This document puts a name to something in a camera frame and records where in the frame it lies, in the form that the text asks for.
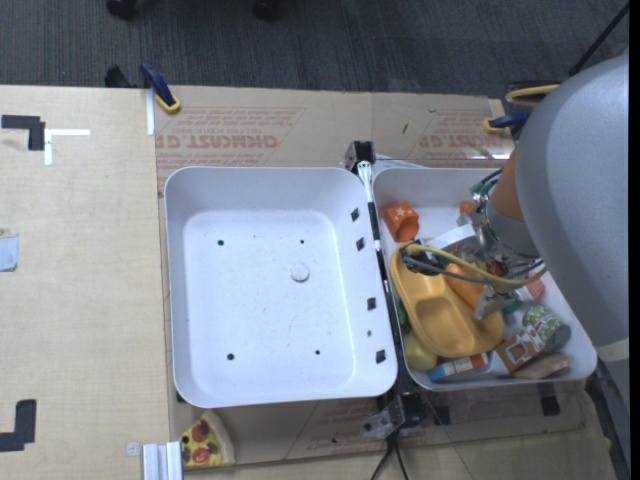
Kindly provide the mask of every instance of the green can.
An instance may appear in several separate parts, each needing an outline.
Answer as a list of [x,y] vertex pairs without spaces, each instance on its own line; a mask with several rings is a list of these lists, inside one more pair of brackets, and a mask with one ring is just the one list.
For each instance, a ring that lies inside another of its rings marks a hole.
[[524,314],[522,325],[531,325],[535,328],[548,352],[560,350],[571,338],[571,327],[541,304],[532,306]]

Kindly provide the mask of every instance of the pizza slice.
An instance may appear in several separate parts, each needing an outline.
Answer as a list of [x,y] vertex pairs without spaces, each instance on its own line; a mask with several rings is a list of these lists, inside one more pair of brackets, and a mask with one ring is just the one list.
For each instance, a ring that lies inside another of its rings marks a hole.
[[235,463],[231,437],[220,417],[210,409],[182,434],[180,445],[185,470]]

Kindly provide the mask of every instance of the chair caster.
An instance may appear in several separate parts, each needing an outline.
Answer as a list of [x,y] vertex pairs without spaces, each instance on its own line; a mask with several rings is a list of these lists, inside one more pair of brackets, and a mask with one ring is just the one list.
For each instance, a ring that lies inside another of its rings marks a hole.
[[280,0],[256,0],[253,4],[253,15],[259,20],[274,21],[278,17]]
[[107,0],[107,9],[118,18],[125,20],[132,18],[136,13],[135,8],[136,0]]

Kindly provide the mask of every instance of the yellow plastic dish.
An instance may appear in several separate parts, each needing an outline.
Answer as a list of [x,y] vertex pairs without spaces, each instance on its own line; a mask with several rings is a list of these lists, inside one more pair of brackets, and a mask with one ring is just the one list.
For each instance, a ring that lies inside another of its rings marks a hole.
[[445,358],[493,350],[504,334],[502,313],[472,320],[473,308],[449,286],[444,275],[411,272],[396,249],[391,256],[393,286],[405,306],[411,330],[427,350]]

